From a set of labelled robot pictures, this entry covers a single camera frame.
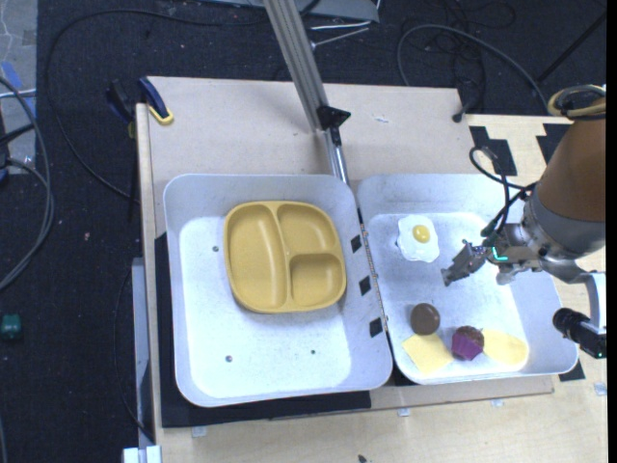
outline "yellow bowl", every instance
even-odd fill
[[[225,264],[235,299],[258,313],[314,311],[345,291],[335,225],[312,204],[241,204],[225,220]]]

